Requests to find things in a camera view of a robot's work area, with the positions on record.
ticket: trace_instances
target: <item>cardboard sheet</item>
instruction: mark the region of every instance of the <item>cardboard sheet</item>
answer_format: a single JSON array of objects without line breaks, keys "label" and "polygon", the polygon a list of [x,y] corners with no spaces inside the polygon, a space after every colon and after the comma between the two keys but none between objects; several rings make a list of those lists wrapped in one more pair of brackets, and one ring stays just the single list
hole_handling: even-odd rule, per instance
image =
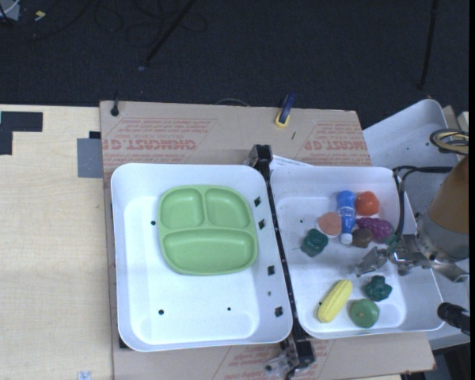
[{"label": "cardboard sheet", "polygon": [[[116,380],[271,380],[264,364],[278,344],[193,348],[141,353],[120,347],[109,181],[129,162],[242,164],[256,144],[274,155],[311,165],[371,165],[356,112],[293,108],[285,128],[275,125],[278,108],[225,105],[101,102],[104,197]],[[424,333],[313,340],[317,360],[294,378],[322,380],[428,371],[435,361]]]}]

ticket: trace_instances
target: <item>white tray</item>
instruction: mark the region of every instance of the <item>white tray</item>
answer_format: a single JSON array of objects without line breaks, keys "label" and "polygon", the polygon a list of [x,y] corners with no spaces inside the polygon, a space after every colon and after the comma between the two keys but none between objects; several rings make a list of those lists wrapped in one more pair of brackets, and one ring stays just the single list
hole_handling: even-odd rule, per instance
[{"label": "white tray", "polygon": [[[364,192],[370,190],[380,200],[375,217],[397,225],[399,199],[393,174],[381,167],[324,167],[301,168],[283,166],[271,176],[278,224],[294,292],[295,305],[301,326],[313,337],[332,339],[346,336],[430,331],[443,322],[436,316],[443,301],[431,269],[413,269],[407,276],[399,276],[397,267],[387,262],[376,272],[356,277],[354,268],[372,246],[366,249],[342,245],[338,238],[330,239],[324,250],[315,257],[300,248],[302,239],[314,228],[317,217],[336,210],[336,194],[342,190]],[[411,210],[406,207],[404,234],[414,234],[415,224]],[[393,287],[391,295],[377,305],[380,317],[370,329],[353,324],[348,309],[353,300],[366,298],[362,287],[372,275],[385,276]],[[330,323],[317,319],[319,302],[333,284],[349,279],[353,291],[344,310]]]},{"label": "white tray", "polygon": [[[195,276],[168,266],[151,222],[158,219],[162,193],[185,184],[232,188],[248,201],[254,220],[264,220],[256,228],[258,254],[250,267]],[[290,301],[259,172],[244,165],[126,164],[112,175],[111,190],[118,328],[125,344],[152,352],[276,343],[289,335]]]}]

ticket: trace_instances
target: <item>black metal bracket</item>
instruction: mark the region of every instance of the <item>black metal bracket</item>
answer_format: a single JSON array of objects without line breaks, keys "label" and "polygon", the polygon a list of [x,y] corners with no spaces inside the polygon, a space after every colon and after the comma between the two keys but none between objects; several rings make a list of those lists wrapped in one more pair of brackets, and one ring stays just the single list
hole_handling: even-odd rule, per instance
[{"label": "black metal bracket", "polygon": [[311,342],[307,339],[308,334],[299,323],[297,308],[295,306],[294,292],[292,290],[291,275],[288,270],[287,259],[285,257],[285,250],[283,248],[282,237],[279,232],[278,218],[276,214],[275,200],[271,188],[271,170],[269,164],[273,159],[272,148],[269,145],[255,145],[248,158],[248,165],[258,170],[266,182],[268,189],[269,205],[271,207],[272,221],[275,226],[276,242],[278,244],[279,255],[282,261],[283,275],[287,285],[288,298],[291,304],[291,311],[293,316],[292,336],[294,338],[295,350],[298,355],[298,364],[292,370],[302,369],[308,367],[315,361],[315,354]]}]

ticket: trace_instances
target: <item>green divided plate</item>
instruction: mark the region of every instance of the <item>green divided plate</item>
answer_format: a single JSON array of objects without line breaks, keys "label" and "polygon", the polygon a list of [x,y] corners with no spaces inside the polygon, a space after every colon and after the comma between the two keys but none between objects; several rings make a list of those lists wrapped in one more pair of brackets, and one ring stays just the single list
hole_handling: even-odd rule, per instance
[{"label": "green divided plate", "polygon": [[176,272],[223,275],[244,270],[257,258],[252,212],[232,188],[171,188],[159,200],[157,224],[162,255]]}]

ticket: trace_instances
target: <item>dark floor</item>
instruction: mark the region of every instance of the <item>dark floor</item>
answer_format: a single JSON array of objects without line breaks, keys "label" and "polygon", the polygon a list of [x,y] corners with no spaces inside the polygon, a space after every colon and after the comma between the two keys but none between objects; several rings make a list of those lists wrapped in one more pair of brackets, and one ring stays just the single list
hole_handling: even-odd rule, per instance
[{"label": "dark floor", "polygon": [[146,61],[189,1],[21,0],[16,19],[0,15],[0,103],[118,91],[277,106],[295,91],[295,107],[356,110],[363,128],[428,96],[469,110],[469,0],[439,0],[423,89],[433,0],[196,0]]}]

